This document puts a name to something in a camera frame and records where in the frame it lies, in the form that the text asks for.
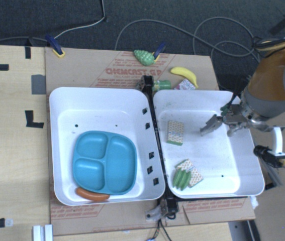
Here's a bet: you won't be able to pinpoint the green can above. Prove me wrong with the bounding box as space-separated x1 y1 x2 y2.
153 79 172 92

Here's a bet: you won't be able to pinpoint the blue divided plate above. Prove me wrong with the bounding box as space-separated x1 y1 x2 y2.
72 130 138 196

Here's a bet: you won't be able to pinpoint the green and white patterned carton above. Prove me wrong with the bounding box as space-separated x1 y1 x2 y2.
166 120 185 146

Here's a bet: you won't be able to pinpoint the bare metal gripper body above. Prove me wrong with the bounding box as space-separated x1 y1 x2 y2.
222 104 271 133

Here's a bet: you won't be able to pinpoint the green pea pods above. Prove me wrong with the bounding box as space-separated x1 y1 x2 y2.
172 168 192 191

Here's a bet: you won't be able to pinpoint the green grapes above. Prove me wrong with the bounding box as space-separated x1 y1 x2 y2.
133 49 156 67

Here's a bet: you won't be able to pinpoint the white plastic tray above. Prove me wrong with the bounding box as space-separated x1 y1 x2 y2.
152 89 266 199
48 86 166 207

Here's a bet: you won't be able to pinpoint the black block with thin wires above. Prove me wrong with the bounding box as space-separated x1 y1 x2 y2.
145 197 180 221
136 75 155 93

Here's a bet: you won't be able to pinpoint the yellow banana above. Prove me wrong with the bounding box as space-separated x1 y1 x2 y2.
170 66 199 89

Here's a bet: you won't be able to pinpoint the thin black rod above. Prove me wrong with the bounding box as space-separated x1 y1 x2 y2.
146 84 175 203

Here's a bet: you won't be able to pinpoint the pink and white carton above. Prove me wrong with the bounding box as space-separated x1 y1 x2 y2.
174 78 197 91

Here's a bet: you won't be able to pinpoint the black cylinder on white bracket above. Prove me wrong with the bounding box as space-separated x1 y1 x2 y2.
253 126 285 168

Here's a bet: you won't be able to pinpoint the brown cardboard board, red print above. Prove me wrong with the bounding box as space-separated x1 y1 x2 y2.
44 46 256 236

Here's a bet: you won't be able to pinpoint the orange sausage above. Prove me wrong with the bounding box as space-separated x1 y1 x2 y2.
75 187 111 202

